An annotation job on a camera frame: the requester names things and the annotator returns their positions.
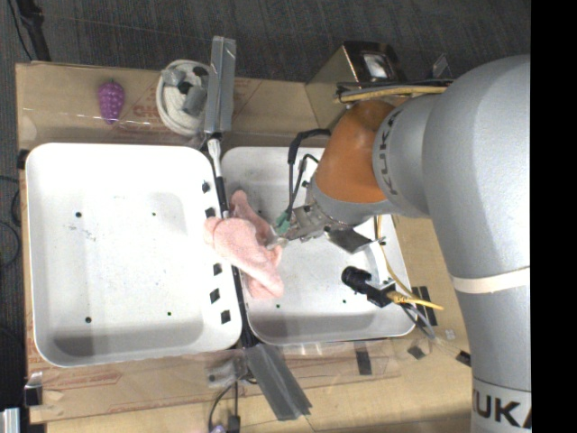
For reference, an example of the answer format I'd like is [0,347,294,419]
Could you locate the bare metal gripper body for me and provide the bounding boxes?
[282,204,334,243]

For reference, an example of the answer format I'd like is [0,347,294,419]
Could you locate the pink cloth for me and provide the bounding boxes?
[203,189,286,300]

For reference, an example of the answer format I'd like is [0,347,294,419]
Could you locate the white plastic tray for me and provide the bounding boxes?
[220,145,417,347]
[25,142,243,369]

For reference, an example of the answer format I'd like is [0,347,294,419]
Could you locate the thin black and white rod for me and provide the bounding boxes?
[206,138,256,348]

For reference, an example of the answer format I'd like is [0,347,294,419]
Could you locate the brown cardboard box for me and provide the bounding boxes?
[305,40,408,131]

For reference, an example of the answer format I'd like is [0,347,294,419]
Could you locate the grey taped block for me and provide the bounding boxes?
[244,344,314,422]
[203,35,238,135]

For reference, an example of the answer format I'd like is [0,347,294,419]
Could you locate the white tape roll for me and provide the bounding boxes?
[155,59,213,137]

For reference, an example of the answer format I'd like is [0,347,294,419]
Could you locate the brown cardboard board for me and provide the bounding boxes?
[14,60,474,433]

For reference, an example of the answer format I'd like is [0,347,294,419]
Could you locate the purple toy grapes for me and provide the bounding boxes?
[97,78,126,126]

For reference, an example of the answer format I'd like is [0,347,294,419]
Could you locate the black cylinder on white bracket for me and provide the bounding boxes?
[331,228,398,309]

